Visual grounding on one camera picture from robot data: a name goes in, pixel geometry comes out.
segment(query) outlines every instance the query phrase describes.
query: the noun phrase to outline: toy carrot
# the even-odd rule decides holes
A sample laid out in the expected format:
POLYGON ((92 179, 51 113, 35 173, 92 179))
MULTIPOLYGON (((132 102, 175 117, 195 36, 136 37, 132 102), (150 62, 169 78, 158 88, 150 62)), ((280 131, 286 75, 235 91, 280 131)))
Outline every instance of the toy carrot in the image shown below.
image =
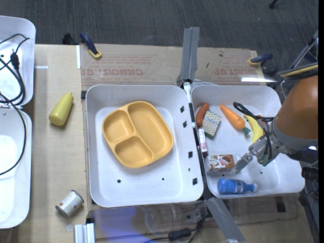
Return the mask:
POLYGON ((244 134, 249 133, 251 130, 245 127, 245 120, 240 117, 237 113, 232 111, 231 109, 227 108, 223 104, 220 105, 221 110, 228 118, 228 120, 233 124, 233 126, 237 129, 243 130, 244 134))

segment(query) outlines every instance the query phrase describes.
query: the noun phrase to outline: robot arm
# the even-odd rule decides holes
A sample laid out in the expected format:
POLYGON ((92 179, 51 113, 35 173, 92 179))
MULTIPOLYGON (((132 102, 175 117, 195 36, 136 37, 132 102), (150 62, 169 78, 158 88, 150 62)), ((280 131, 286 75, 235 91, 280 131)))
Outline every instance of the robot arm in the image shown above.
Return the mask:
POLYGON ((310 146, 318 147, 318 76, 295 84, 270 124, 268 135, 249 147, 249 152, 236 163, 235 173, 241 171, 254 156, 263 166, 279 153, 303 161, 302 151, 310 146))

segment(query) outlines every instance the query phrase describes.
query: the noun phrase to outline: yellow divided plate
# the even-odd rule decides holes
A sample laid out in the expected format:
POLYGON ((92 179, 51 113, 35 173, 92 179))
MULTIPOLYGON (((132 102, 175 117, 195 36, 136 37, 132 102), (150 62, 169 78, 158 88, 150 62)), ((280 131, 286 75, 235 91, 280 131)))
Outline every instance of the yellow divided plate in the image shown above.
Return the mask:
POLYGON ((158 110, 135 101, 105 117, 102 132, 110 149, 124 166, 140 168, 170 152, 174 139, 158 110))

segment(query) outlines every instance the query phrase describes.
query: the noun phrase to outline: yellow bottle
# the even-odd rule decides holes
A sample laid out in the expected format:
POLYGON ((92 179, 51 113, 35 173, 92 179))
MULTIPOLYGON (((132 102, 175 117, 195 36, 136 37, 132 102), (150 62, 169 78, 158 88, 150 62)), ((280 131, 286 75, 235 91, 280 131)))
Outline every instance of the yellow bottle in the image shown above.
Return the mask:
POLYGON ((64 94, 50 113, 50 122, 57 126, 65 124, 73 103, 72 92, 64 94))

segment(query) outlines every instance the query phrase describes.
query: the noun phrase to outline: blue clamp handle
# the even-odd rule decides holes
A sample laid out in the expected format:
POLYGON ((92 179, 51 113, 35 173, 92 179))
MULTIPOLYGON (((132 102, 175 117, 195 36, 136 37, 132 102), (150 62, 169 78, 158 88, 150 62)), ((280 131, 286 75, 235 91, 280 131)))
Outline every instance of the blue clamp handle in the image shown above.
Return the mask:
POLYGON ((88 46, 88 49, 92 51, 93 54, 98 54, 98 51, 95 47, 95 45, 93 44, 92 40, 90 39, 90 37, 85 34, 84 32, 80 33, 80 38, 83 42, 85 42, 88 46))
POLYGON ((259 62, 262 62, 262 61, 270 60, 272 58, 273 58, 272 54, 263 54, 263 55, 260 55, 258 57, 255 57, 255 58, 251 59, 251 62, 252 63, 259 63, 259 62))

